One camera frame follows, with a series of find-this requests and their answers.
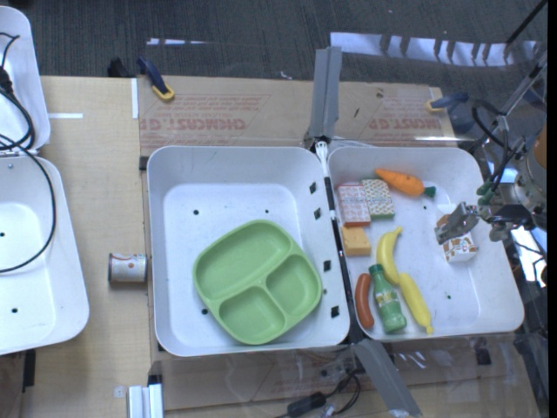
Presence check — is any white and orange carton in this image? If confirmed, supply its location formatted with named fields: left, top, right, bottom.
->
left=436, top=213, right=480, bottom=264

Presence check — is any green divided plate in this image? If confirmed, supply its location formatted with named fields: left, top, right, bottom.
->
left=191, top=219, right=324, bottom=347

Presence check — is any white and orange can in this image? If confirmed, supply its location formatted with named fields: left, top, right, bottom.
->
left=107, top=252, right=149, bottom=284

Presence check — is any white plastic tray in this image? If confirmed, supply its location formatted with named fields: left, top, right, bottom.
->
left=326, top=145, right=526, bottom=343
left=0, top=5, right=51, bottom=158
left=0, top=154, right=91, bottom=356
left=146, top=145, right=352, bottom=358

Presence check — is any green and white patterned carton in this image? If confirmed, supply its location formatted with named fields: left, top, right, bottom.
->
left=360, top=178, right=396, bottom=220

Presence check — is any red and white patterned carton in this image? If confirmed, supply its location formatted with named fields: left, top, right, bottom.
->
left=335, top=183, right=372, bottom=228

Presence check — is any orange carrot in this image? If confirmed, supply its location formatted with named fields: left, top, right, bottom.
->
left=374, top=167, right=437, bottom=199

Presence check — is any yellow cheese block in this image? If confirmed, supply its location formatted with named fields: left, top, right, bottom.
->
left=339, top=226, right=373, bottom=258

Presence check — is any yellow corn cob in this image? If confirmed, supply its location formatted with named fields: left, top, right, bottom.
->
left=398, top=272, right=435, bottom=335

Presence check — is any brown cardboard board red print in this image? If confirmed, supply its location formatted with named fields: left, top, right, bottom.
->
left=137, top=74, right=539, bottom=412

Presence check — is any orange sausage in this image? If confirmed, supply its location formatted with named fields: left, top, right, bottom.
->
left=354, top=273, right=376, bottom=330

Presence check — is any yellow banana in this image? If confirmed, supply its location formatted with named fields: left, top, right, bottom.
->
left=375, top=226, right=404, bottom=287

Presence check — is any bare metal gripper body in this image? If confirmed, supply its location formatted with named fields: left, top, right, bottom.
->
left=477, top=176, right=547, bottom=240

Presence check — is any green bottle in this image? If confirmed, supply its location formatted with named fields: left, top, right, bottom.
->
left=367, top=263, right=408, bottom=335

